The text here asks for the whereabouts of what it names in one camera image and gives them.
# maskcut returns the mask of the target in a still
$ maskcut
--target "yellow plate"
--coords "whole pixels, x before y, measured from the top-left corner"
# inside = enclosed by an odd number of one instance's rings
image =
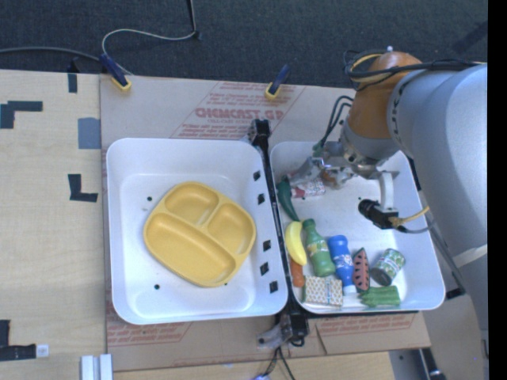
[[[144,224],[144,243],[172,272],[202,287],[236,274],[255,242],[252,217],[235,201],[195,181],[169,190]]]

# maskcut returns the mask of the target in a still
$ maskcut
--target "cardboard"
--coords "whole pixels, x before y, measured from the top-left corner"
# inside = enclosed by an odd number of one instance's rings
[[[132,76],[128,92],[101,79],[106,277],[108,259],[105,153],[121,138],[243,139],[252,120],[270,121],[270,145],[311,141],[325,132],[334,102],[351,89],[283,85],[274,101],[266,85]],[[271,359],[257,347],[257,335],[271,329],[274,317],[130,325],[108,300],[107,345],[115,371],[249,362]],[[284,345],[289,358],[428,347],[422,313],[312,318],[302,347]]]

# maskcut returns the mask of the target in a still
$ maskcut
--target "wooden surface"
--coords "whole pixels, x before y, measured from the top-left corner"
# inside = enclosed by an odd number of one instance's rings
[[[0,104],[43,101],[0,129],[0,319],[10,344],[48,344],[45,359],[0,363],[0,379],[78,379],[82,355],[105,353],[101,151],[78,148],[78,119],[100,117],[98,76],[0,70]],[[82,175],[96,203],[71,201],[67,175]],[[298,379],[393,379],[387,352],[290,359]],[[115,379],[237,378],[267,363],[115,373]],[[272,379],[288,378],[281,362]]]

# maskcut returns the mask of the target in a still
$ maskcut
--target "soda can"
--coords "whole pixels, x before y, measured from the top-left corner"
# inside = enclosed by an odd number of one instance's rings
[[[399,251],[386,249],[375,266],[370,269],[370,277],[381,286],[390,286],[404,265],[405,257]]]

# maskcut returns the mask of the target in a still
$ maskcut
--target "dark fabric backdrop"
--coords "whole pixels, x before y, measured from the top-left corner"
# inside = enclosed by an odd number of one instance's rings
[[[109,54],[134,74],[269,82],[288,63],[291,84],[349,86],[347,50],[407,51],[422,61],[487,61],[488,0],[193,0],[203,40],[117,34]],[[0,49],[42,45],[101,54],[103,36],[133,28],[191,30],[185,0],[0,0]],[[0,68],[66,71],[73,55],[0,54]],[[79,59],[82,72],[100,65]]]

